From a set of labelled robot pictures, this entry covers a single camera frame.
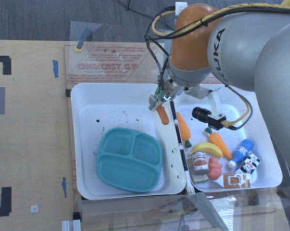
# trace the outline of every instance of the white tray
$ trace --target white tray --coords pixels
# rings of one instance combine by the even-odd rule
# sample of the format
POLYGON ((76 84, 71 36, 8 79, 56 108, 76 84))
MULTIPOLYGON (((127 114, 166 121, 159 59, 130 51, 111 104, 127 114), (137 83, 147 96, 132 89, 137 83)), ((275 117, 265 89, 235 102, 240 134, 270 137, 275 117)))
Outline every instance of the white tray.
MULTIPOLYGON (((227 120, 235 120, 246 110, 242 100, 224 85, 202 85, 208 89, 218 89, 220 109, 227 120)), ((156 84, 81 83, 73 87, 71 104, 73 113, 74 139, 76 151, 76 180, 80 194, 89 199, 110 199, 131 196, 177 194, 186 184, 176 131, 169 102, 164 104, 170 123, 164 126, 158 114, 148 109, 148 98, 156 90, 156 84), (162 147, 162 171, 157 186, 147 193, 133 193, 107 185, 98 177, 96 155, 103 134, 114 127, 135 129, 155 137, 162 147)), ((261 116, 256 96, 253 92, 238 90, 253 106, 253 116, 241 129, 232 131, 223 128, 218 131, 232 152, 245 138, 255 141, 253 152, 261 163, 252 174, 252 188, 276 187, 282 181, 282 172, 273 144, 261 116)), ((209 100, 202 100, 181 94, 174 99, 176 111, 185 119, 191 131, 190 142, 208 141, 204 129, 207 124, 192 117, 194 107, 211 109, 209 100)), ((219 159, 223 173, 227 159, 219 159)), ((202 192, 227 191, 212 180, 194 184, 202 192)))
MULTIPOLYGON (((72 88, 71 104, 76 151, 76 183, 89 200, 131 196, 177 194, 186 178, 174 122, 165 126, 157 112, 151 112, 149 96, 156 84, 81 83, 72 88), (155 188, 134 193, 104 183, 96 172, 100 140, 111 128, 131 128, 156 138, 162 147, 162 170, 155 188)), ((170 105, 166 112, 172 117, 170 105)))
MULTIPOLYGON (((227 120, 236 120, 246 111, 246 106, 243 101, 224 85, 206 84, 202 86, 211 90, 217 90, 216 92, 220 99, 220 111, 226 115, 227 120)), ((218 131, 212 129, 212 131, 218 132, 222 136, 231 153, 243 139, 252 139, 255 143, 252 152, 261 160, 257 169, 251 175, 252 188, 276 187, 282 182, 283 175, 268 130, 259 110, 255 93, 242 91, 240 89, 235 90, 247 98, 251 103, 253 107, 253 115, 251 119, 244 127, 238 130, 222 128, 218 131)), ((208 133, 204 131, 208 125, 198 121, 191 115, 192 110, 197 106, 211 110, 209 99, 204 98, 199 100, 182 94, 174 99, 174 103, 176 111, 180 112, 190 129, 191 144, 194 146, 199 142, 209 142, 208 133)), ((223 164, 222 173, 232 173, 234 171, 234 169, 228 168, 228 159, 226 157, 223 156, 219 158, 219 163, 223 164)), ((242 189, 222 188, 216 182, 213 182, 213 180, 195 183, 193 185, 202 192, 221 192, 242 189)))

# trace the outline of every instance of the wooden table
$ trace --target wooden table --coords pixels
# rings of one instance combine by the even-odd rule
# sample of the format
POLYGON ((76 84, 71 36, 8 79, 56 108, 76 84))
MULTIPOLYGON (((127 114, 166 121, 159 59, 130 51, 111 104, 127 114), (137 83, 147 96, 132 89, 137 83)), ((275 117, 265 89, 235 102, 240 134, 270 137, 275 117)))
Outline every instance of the wooden table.
MULTIPOLYGON (((80 196, 73 184, 65 59, 65 47, 73 45, 0 40, 0 231, 61 230, 62 221, 73 218, 80 196), (6 204, 10 197, 11 209, 6 204)), ((276 192, 267 194, 274 210, 249 208, 236 221, 237 227, 251 230, 257 223, 255 230, 261 224, 262 230, 289 230, 276 192)))

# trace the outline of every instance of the orange carrot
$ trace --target orange carrot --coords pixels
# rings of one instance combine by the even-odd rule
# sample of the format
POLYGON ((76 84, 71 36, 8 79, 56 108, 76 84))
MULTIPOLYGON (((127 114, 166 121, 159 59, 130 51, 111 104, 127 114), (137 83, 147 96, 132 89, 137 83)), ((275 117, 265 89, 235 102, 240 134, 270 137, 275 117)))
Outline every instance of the orange carrot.
POLYGON ((224 156, 226 156, 228 159, 232 159, 232 155, 228 149, 228 147, 226 146, 224 140, 222 139, 221 135, 217 132, 212 132, 211 128, 210 127, 207 127, 205 129, 206 132, 208 132, 210 134, 209 136, 209 139, 210 139, 210 142, 212 144, 215 144, 217 145, 222 153, 224 154, 224 156))
POLYGON ((163 106, 160 104, 156 109, 157 113, 160 116, 161 122, 163 125, 167 125, 169 123, 168 115, 164 110, 163 106))
POLYGON ((189 127, 186 124, 185 120, 182 118, 181 114, 179 112, 176 112, 176 115, 177 115, 177 120, 179 124, 181 138, 182 140, 185 141, 184 146, 186 148, 189 148, 192 146, 191 143, 189 142, 189 139, 191 138, 191 132, 189 131, 189 127))

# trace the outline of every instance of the yellow banana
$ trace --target yellow banana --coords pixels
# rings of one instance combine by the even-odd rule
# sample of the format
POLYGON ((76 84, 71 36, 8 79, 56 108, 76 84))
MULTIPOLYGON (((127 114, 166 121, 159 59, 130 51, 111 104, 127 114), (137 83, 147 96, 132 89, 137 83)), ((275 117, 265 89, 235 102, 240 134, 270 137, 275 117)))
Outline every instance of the yellow banana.
POLYGON ((189 155, 193 154, 194 152, 208 152, 213 154, 214 156, 222 157, 223 153, 221 149, 212 143, 209 142, 200 142, 196 144, 193 149, 189 152, 189 155))

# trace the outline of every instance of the teal divided plate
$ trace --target teal divided plate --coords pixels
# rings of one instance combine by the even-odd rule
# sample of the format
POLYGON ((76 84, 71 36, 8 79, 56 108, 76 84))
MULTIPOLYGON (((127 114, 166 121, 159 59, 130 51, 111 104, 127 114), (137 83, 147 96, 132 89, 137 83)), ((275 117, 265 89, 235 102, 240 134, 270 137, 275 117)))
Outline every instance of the teal divided plate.
POLYGON ((158 183, 161 167, 162 149, 154 137, 128 128, 112 128, 102 137, 96 171, 107 184, 145 193, 158 183))

